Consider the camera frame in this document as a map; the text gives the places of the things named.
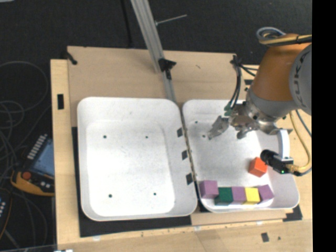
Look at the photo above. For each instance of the green cube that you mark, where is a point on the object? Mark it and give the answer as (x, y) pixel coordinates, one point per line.
(225, 195)

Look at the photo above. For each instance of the purple cube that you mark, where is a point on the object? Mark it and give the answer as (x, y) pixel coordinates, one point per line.
(208, 188)
(239, 194)
(266, 192)

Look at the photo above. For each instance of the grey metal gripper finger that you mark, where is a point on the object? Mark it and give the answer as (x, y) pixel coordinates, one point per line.
(219, 127)
(243, 132)

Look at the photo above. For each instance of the brown cardboard board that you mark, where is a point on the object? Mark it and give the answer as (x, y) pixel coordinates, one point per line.
(118, 75)

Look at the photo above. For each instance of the thin black and white rod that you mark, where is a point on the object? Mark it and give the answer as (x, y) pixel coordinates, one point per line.
(189, 146)

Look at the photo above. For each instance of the orange cube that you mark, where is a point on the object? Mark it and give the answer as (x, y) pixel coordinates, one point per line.
(257, 167)

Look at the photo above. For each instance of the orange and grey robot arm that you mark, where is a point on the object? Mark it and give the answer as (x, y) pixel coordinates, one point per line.
(278, 72)

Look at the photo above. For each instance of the yellow cube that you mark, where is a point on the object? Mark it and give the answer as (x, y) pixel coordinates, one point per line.
(252, 195)

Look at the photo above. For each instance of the black cylinder on white bracket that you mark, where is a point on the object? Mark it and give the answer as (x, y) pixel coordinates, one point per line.
(274, 160)

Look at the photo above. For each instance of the white plastic tray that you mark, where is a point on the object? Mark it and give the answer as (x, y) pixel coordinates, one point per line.
(131, 161)
(225, 156)

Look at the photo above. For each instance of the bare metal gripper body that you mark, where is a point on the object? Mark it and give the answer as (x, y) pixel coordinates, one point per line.
(249, 118)

